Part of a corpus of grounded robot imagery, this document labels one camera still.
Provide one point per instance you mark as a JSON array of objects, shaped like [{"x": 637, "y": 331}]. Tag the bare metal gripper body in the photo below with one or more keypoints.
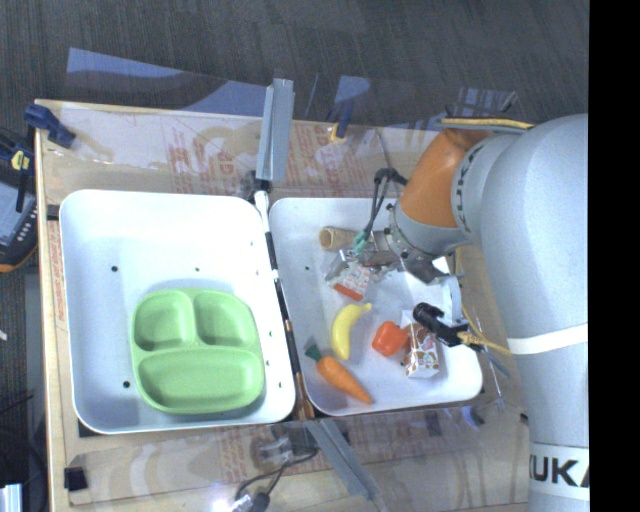
[{"x": 379, "y": 251}]

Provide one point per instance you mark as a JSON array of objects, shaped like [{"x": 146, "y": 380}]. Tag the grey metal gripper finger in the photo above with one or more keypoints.
[
  {"x": 340, "y": 264},
  {"x": 384, "y": 272}
]

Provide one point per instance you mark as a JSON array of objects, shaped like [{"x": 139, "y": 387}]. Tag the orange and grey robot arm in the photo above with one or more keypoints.
[{"x": 530, "y": 240}]

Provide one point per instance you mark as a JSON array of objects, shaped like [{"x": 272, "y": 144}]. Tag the white and orange packet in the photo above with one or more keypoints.
[{"x": 356, "y": 284}]

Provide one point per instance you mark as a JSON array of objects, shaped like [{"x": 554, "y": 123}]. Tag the tan waffle cone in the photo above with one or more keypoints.
[{"x": 334, "y": 238}]

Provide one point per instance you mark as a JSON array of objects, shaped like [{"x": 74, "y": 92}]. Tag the white plastic tray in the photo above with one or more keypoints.
[
  {"x": 300, "y": 260},
  {"x": 165, "y": 235}
]

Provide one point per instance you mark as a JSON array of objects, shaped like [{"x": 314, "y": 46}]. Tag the yellow banana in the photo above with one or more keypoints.
[{"x": 344, "y": 330}]

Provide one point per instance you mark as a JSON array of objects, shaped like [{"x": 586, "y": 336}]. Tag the orange bell pepper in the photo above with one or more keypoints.
[{"x": 390, "y": 339}]

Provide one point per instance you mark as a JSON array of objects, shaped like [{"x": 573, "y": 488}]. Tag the white and brown carton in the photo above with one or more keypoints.
[{"x": 422, "y": 357}]

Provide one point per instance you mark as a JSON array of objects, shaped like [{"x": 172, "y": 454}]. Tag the orange carrot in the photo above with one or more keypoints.
[{"x": 342, "y": 377}]

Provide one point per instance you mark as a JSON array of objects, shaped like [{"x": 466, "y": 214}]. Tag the green divided plate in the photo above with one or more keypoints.
[{"x": 200, "y": 370}]

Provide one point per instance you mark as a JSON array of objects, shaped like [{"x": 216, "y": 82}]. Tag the brown cardboard board, red print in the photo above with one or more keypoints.
[{"x": 150, "y": 150}]

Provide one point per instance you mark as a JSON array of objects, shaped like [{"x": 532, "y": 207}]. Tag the black cylinder on white bracket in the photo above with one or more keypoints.
[{"x": 436, "y": 322}]

